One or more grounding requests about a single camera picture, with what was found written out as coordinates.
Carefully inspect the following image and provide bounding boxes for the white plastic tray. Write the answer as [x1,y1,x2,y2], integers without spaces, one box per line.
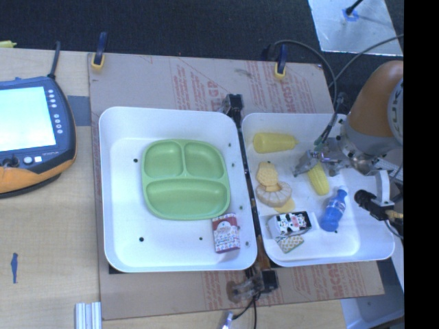
[98,106,259,273]
[241,112,396,269]

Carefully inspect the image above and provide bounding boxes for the yellow squeeze bottle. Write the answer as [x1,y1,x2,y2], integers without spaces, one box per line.
[252,132,300,155]

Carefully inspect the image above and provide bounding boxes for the blue plastic bottle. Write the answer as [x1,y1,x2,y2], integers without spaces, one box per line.
[319,184,350,233]

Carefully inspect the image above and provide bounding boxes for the black block with thin wires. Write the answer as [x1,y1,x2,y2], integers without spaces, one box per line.
[259,269,280,293]
[222,93,246,115]

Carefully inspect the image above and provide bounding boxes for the cow print milk carton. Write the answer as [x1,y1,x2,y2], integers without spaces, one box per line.
[267,210,313,239]

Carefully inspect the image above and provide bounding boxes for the brown cardboard board red print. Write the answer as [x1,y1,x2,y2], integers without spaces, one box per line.
[87,52,385,321]

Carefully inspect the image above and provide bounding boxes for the small yellow patterned packet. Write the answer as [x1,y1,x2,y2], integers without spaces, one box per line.
[274,234,305,254]

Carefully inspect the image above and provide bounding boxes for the flat yellow slice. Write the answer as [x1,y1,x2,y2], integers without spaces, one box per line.
[273,197,296,214]

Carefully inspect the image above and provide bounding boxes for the black cylinder on white bracket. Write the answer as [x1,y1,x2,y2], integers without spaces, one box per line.
[353,169,396,221]

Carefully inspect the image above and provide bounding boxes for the green divided plate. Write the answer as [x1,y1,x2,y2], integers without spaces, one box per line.
[141,138,232,222]

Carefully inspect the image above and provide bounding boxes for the yellow corn cob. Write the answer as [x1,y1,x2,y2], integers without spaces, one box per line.
[306,161,331,197]

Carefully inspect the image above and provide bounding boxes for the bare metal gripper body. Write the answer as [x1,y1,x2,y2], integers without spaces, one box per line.
[318,136,381,178]

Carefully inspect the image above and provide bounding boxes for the thin black and white rod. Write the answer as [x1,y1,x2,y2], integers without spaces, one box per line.
[233,110,265,271]

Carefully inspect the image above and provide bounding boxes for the red and white carton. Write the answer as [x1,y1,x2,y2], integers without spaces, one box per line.
[211,212,242,254]

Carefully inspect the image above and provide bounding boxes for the pale yellow pineapple ring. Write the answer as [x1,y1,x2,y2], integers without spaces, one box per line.
[255,180,293,208]

